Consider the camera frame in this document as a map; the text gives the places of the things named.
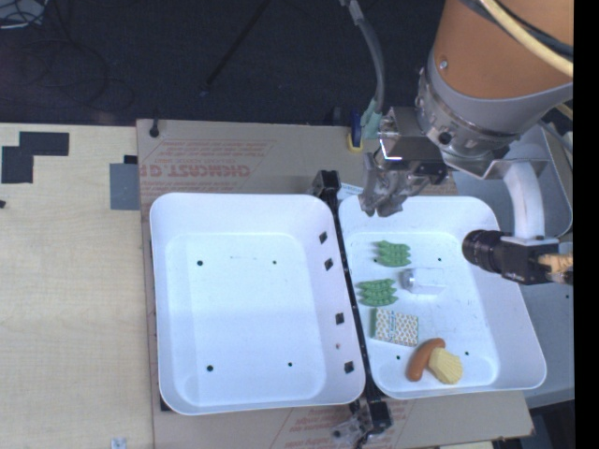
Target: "white plastic container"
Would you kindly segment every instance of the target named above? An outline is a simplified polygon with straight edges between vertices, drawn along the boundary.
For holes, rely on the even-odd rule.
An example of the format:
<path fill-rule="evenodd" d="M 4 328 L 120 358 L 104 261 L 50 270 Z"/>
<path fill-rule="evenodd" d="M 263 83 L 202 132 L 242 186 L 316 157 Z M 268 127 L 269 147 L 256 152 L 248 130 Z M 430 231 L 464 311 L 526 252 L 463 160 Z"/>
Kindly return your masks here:
<path fill-rule="evenodd" d="M 442 337 L 462 380 L 405 378 L 415 350 L 366 335 L 375 383 L 392 398 L 533 388 L 545 359 L 514 282 L 469 264 L 461 241 L 497 229 L 462 196 L 414 196 L 387 218 L 350 196 L 340 221 L 354 284 L 392 277 L 373 243 L 411 248 L 413 268 L 443 268 L 434 297 L 398 291 L 386 308 L 418 316 L 420 340 Z M 160 392 L 181 414 L 344 404 L 365 372 L 329 207 L 307 195 L 168 194 L 150 211 Z M 359 305 L 364 328 L 372 308 Z"/>

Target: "wooden surface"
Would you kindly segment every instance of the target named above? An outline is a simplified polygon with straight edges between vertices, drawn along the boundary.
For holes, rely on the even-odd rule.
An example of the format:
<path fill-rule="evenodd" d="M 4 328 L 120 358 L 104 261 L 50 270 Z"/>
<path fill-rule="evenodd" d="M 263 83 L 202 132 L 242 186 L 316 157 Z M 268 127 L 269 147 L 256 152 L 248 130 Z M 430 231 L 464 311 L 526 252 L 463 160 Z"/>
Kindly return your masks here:
<path fill-rule="evenodd" d="M 135 128 L 0 124 L 0 146 L 20 131 L 68 131 L 70 151 L 0 184 L 0 448 L 149 449 L 139 211 L 110 209 Z"/>

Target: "toy sausage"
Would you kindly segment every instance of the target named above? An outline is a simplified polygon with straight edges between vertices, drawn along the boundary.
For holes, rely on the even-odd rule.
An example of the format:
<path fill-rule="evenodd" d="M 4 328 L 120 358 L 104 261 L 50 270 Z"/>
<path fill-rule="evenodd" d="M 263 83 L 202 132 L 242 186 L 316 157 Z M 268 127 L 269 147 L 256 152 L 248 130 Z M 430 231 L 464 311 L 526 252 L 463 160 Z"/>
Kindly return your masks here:
<path fill-rule="evenodd" d="M 422 372 L 429 362 L 432 350 L 434 348 L 445 348 L 446 342 L 442 338 L 433 338 L 423 342 L 418 349 L 414 352 L 407 369 L 407 378 L 410 381 L 420 381 L 422 378 Z"/>

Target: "black cylinder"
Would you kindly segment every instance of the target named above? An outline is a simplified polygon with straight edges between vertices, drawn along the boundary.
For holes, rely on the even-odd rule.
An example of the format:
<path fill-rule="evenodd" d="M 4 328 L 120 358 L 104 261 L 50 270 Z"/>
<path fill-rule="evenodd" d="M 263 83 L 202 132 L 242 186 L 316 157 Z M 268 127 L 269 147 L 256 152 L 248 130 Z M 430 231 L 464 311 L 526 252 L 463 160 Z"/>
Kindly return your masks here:
<path fill-rule="evenodd" d="M 492 273 L 502 273 L 502 231 L 477 229 L 464 238 L 461 252 L 473 265 Z"/>

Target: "white tube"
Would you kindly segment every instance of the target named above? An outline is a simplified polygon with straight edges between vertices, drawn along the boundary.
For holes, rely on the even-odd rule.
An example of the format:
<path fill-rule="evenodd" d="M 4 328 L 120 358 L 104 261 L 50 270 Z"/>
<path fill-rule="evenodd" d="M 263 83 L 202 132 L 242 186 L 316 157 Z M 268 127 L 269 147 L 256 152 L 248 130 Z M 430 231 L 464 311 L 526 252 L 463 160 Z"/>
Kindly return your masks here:
<path fill-rule="evenodd" d="M 545 212 L 539 180 L 529 162 L 517 162 L 504 176 L 514 207 L 514 236 L 534 239 L 545 236 Z"/>

